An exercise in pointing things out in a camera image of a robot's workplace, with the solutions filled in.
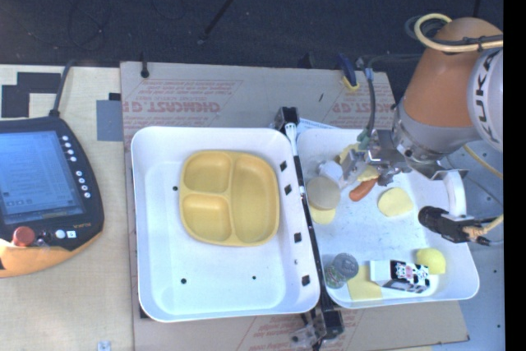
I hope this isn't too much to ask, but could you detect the white cow print carton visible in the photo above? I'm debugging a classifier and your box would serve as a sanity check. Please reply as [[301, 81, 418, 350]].
[[368, 258, 438, 295]]

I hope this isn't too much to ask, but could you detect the yellow divided plate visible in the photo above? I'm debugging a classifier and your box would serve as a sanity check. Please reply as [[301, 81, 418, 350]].
[[178, 150, 282, 248]]

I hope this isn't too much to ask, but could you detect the grey small can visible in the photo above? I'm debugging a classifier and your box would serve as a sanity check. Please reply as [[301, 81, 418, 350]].
[[331, 252, 360, 281]]

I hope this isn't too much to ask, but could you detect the white plastic tray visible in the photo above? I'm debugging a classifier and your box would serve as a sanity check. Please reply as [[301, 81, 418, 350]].
[[130, 125, 322, 324], [295, 128, 481, 310]]

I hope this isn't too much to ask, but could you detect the thin black and white rod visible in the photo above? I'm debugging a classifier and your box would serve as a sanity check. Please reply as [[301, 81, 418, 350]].
[[284, 122, 335, 326]]

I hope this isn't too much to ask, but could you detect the black block with thin wires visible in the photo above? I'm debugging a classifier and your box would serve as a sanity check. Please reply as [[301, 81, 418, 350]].
[[306, 307, 345, 344], [272, 106, 299, 133]]

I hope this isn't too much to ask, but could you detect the yellow round potato slice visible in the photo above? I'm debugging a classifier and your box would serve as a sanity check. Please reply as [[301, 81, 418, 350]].
[[376, 187, 414, 218]]

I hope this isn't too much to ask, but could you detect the orange sausage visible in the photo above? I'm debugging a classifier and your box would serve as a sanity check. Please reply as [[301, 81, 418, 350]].
[[348, 178, 379, 203]]

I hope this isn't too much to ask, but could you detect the yellow wavy toy piece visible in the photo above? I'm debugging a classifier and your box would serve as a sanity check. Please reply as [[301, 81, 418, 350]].
[[355, 165, 381, 183]]

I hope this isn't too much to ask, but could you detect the clear green small can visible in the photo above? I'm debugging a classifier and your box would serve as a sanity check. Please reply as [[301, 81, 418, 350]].
[[324, 262, 348, 290]]

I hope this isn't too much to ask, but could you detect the white paper sheet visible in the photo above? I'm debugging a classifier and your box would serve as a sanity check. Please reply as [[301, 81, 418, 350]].
[[296, 118, 344, 132]]

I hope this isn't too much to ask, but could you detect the pale yellow flat disc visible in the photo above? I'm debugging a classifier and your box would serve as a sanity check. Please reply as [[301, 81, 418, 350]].
[[308, 204, 338, 226]]

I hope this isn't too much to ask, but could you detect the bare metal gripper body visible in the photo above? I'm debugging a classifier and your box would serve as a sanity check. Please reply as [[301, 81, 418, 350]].
[[362, 128, 437, 175]]

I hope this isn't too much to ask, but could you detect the black cylinder on white bracket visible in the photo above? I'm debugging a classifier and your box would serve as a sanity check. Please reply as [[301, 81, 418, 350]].
[[418, 169, 480, 245]]

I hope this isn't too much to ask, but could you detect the brown cardboard board red print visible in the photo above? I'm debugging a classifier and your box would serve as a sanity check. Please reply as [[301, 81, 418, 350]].
[[118, 61, 471, 351]]

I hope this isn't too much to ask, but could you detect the yellow lemon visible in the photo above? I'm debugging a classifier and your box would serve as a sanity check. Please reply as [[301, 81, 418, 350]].
[[415, 247, 447, 276]]

